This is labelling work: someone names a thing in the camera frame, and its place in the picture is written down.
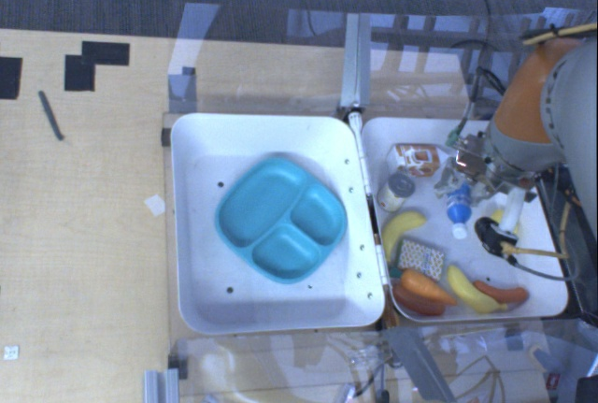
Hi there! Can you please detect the blue divided plate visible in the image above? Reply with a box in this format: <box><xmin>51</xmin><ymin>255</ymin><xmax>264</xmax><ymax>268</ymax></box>
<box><xmin>214</xmin><ymin>156</ymin><xmax>349</xmax><ymax>286</ymax></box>

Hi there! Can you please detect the orange and white carton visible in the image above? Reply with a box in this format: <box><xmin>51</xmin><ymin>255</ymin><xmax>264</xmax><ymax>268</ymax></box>
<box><xmin>386</xmin><ymin>142</ymin><xmax>443</xmax><ymax>180</ymax></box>

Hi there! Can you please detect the small can with grey lid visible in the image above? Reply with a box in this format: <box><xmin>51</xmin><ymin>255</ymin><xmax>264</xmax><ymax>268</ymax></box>
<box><xmin>377</xmin><ymin>172</ymin><xmax>417</xmax><ymax>213</ymax></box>

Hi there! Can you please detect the yellow banana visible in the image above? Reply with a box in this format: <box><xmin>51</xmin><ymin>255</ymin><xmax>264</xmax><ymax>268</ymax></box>
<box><xmin>381</xmin><ymin>209</ymin><xmax>429</xmax><ymax>266</ymax></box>
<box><xmin>445</xmin><ymin>264</ymin><xmax>510</xmax><ymax>315</ymax></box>

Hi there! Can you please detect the small yellow object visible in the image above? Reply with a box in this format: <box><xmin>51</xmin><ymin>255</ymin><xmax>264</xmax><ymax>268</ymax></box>
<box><xmin>489</xmin><ymin>208</ymin><xmax>520</xmax><ymax>235</ymax></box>

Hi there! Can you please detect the orange carrot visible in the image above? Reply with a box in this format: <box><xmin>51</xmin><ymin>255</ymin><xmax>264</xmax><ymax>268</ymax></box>
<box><xmin>390</xmin><ymin>267</ymin><xmax>459</xmax><ymax>307</ymax></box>

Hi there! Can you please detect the blue bottle with white cap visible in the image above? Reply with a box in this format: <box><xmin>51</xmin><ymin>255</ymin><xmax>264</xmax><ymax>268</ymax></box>
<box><xmin>445</xmin><ymin>182</ymin><xmax>474</xmax><ymax>240</ymax></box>

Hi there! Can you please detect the black cylinder on white bracket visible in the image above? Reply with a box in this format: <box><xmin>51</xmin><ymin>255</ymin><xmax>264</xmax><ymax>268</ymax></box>
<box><xmin>474</xmin><ymin>187</ymin><xmax>527</xmax><ymax>258</ymax></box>

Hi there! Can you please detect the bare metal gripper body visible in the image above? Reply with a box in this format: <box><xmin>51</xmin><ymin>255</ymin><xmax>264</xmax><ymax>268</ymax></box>
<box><xmin>454</xmin><ymin>133</ymin><xmax>505</xmax><ymax>188</ymax></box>

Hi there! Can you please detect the white plastic tray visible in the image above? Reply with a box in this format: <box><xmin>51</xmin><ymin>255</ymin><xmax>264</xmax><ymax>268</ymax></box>
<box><xmin>361</xmin><ymin>116</ymin><xmax>571</xmax><ymax>324</ymax></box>
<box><xmin>169</xmin><ymin>112</ymin><xmax>387</xmax><ymax>337</ymax></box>

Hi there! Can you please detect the red-brown sausage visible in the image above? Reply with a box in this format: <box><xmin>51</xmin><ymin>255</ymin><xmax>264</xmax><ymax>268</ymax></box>
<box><xmin>392</xmin><ymin>282</ymin><xmax>448</xmax><ymax>318</ymax></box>
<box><xmin>472</xmin><ymin>280</ymin><xmax>531</xmax><ymax>306</ymax></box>

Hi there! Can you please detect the white patterned packet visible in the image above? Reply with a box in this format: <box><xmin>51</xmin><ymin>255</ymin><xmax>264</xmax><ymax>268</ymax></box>
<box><xmin>396</xmin><ymin>237</ymin><xmax>447</xmax><ymax>283</ymax></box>

